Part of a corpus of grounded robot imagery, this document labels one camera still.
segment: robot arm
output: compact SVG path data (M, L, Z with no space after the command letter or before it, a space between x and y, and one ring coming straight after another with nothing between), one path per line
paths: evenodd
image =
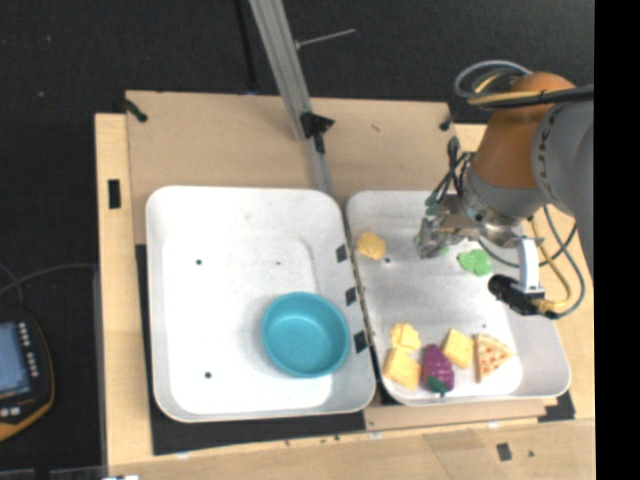
M521 314L553 318L558 313L543 303L537 281L541 239L522 237L514 229L547 204L574 216L593 276L593 86L575 88L556 75L499 64L503 69L474 82L481 91L465 93L493 114L475 154L459 155L457 139L449 143L450 169L427 199L417 249L431 258L464 239L517 248L520 279L494 276L490 291ZM483 94L496 82L508 88ZM447 191L451 183L455 193Z

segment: black background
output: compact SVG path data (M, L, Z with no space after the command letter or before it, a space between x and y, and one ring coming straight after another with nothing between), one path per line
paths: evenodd
M258 93L275 94L241 1ZM595 0L283 1L298 40L357 29L301 50L312 96L447 101L460 70L495 58L594 81ZM248 82L233 0L0 0L0 263L18 276L97 263L93 115L125 90L242 93ZM78 269L24 285L57 400L0 443L0 471L102 460L92 279Z

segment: wooden table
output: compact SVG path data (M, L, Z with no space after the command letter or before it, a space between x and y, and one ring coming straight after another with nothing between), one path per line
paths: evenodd
M365 410L364 432L153 455L134 255L134 245L144 240L146 197L154 188L172 183L312 183L306 148L292 138L279 98L148 91L130 91L127 98L150 116L147 122L131 115L95 116L106 446L112 474L235 479L259 472L260 478L458 479L470 478L469 471L475 472L473 478L479 472L486 473L484 478L528 478L534 471L560 468L566 469L566 478L595 475L590 279L580 309L557 323L572 367L575 420L538 423L555 399L424 409L383 406L374 400ZM336 120L325 141L340 204L366 188L433 189L446 168L445 146L451 134L457 133L464 149L473 150L483 132L479 125L441 131L437 124L448 110L440 103L314 99L313 105L318 114ZM194 165L185 170L182 163L187 161ZM118 204L114 187L119 187ZM571 224L557 214L561 234ZM571 251L587 272L577 241ZM555 277L544 270L541 274L548 295L562 296ZM501 461L497 445L505 443L512 458ZM425 471L431 476L425 477Z

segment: device screen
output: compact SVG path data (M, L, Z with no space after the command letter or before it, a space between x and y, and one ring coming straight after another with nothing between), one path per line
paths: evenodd
M29 373L13 322L0 323L0 399L31 390Z

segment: digital device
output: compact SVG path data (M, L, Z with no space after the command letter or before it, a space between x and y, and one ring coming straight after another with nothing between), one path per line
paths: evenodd
M0 441L45 414L54 399L49 350L36 320L0 307Z

